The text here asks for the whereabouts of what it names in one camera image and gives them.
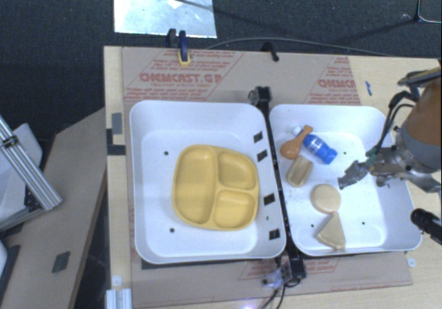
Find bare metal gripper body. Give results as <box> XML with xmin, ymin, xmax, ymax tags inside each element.
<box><xmin>368</xmin><ymin>147</ymin><xmax>442</xmax><ymax>194</ymax></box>

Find beige round biscuit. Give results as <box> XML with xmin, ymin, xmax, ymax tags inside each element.
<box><xmin>309</xmin><ymin>183</ymin><xmax>342</xmax><ymax>215</ymax></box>

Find white plastic tray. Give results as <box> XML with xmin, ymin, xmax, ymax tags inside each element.
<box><xmin>268</xmin><ymin>104</ymin><xmax>423</xmax><ymax>257</ymax></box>
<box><xmin>129</xmin><ymin>100</ymin><xmax>288</xmax><ymax>265</ymax></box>

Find blue plastic bottle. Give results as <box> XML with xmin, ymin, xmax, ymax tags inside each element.
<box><xmin>292</xmin><ymin>126</ymin><xmax>338</xmax><ymax>165</ymax></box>

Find beige toy bread roll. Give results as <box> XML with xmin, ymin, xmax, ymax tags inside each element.
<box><xmin>285</xmin><ymin>155</ymin><xmax>314</xmax><ymax>189</ymax></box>

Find beige toy pizza slice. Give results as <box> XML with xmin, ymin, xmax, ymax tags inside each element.
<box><xmin>313</xmin><ymin>212</ymin><xmax>347</xmax><ymax>252</ymax></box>

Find orange toy chicken drumstick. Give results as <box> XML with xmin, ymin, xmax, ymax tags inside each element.
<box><xmin>279</xmin><ymin>124</ymin><xmax>314</xmax><ymax>160</ymax></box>

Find thin black rod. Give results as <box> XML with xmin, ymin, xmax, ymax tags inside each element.
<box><xmin>261</xmin><ymin>100</ymin><xmax>296</xmax><ymax>261</ymax></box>

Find yellow divided plate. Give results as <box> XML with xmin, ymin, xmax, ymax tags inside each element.
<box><xmin>171</xmin><ymin>144</ymin><xmax>260</xmax><ymax>232</ymax></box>

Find brown cardboard board, red print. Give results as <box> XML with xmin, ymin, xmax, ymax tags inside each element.
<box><xmin>121</xmin><ymin>46</ymin><xmax>414</xmax><ymax>309</ymax></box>

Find black block with thin wires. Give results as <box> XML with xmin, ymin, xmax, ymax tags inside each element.
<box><xmin>248</xmin><ymin>85</ymin><xmax>274</xmax><ymax>106</ymax></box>
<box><xmin>287</xmin><ymin>254</ymin><xmax>307</xmax><ymax>281</ymax></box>

